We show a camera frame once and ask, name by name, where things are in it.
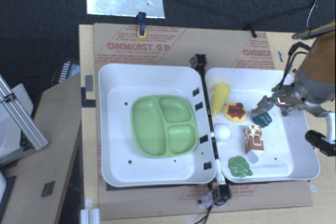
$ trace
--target blue clamp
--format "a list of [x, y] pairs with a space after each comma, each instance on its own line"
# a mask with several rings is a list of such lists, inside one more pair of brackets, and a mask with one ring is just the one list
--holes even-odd
[[136, 21], [136, 24], [138, 25], [138, 37], [139, 38], [145, 38], [146, 35], [147, 35], [146, 13], [145, 12], [139, 12], [135, 21]]

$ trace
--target white cable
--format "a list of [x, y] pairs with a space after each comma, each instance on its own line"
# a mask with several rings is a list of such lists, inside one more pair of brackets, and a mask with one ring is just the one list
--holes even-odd
[[313, 12], [315, 6], [316, 6], [316, 2], [317, 2], [317, 0], [314, 1], [314, 4], [313, 4], [313, 6], [312, 6], [311, 9], [310, 9], [310, 13], [309, 13], [309, 16], [308, 16], [308, 18], [307, 18], [307, 28], [308, 28], [308, 29], [309, 29], [309, 19], [310, 19], [310, 16], [311, 16], [311, 14], [312, 14], [312, 12]]

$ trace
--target cardboard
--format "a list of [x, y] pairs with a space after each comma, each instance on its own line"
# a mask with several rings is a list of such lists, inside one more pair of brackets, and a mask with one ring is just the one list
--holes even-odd
[[[212, 67], [274, 69], [266, 33], [253, 38], [246, 31], [147, 27], [146, 39], [137, 38], [134, 25], [95, 24], [94, 60], [98, 72], [108, 63], [187, 66], [195, 54], [206, 54]], [[114, 188], [101, 176], [100, 115], [97, 103], [97, 159], [99, 208], [102, 220], [198, 214], [207, 185]], [[213, 211], [238, 211], [311, 206], [307, 182], [231, 185], [232, 198]]]

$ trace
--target white ball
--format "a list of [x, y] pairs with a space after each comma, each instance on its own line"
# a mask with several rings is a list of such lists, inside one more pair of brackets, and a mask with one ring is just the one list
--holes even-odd
[[215, 137], [219, 142], [228, 140], [231, 135], [229, 127], [226, 126], [224, 123], [216, 123], [214, 131], [215, 131]]

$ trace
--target white tray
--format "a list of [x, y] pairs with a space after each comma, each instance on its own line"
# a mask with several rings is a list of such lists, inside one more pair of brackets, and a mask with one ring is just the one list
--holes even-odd
[[[264, 95], [270, 97], [271, 89], [280, 82], [283, 71], [257, 69], [213, 68], [206, 73], [209, 99], [212, 99], [215, 84], [227, 83], [231, 86], [227, 102], [241, 102], [247, 109], [247, 120], [233, 123], [223, 113], [214, 117], [215, 123], [226, 124], [231, 131], [228, 140], [217, 142], [221, 169], [226, 178], [236, 183], [269, 182], [279, 180], [313, 179], [318, 176], [320, 165], [313, 147], [305, 140], [308, 131], [303, 111], [292, 111], [284, 117], [280, 108], [274, 106], [269, 115], [272, 122], [262, 128], [265, 151], [259, 161], [252, 164], [246, 156], [243, 129], [251, 120], [251, 109]], [[285, 84], [293, 81], [287, 76]], [[234, 177], [228, 167], [228, 159], [240, 155], [246, 159], [253, 172], [252, 176]]]
[[[105, 65], [99, 71], [102, 174], [117, 187], [142, 185], [202, 184], [216, 173], [202, 81], [189, 67]], [[136, 147], [131, 129], [132, 103], [147, 95], [172, 94], [192, 107], [198, 136], [207, 135], [186, 155], [150, 158]], [[203, 103], [196, 110], [195, 105]], [[204, 165], [211, 163], [211, 168]]]

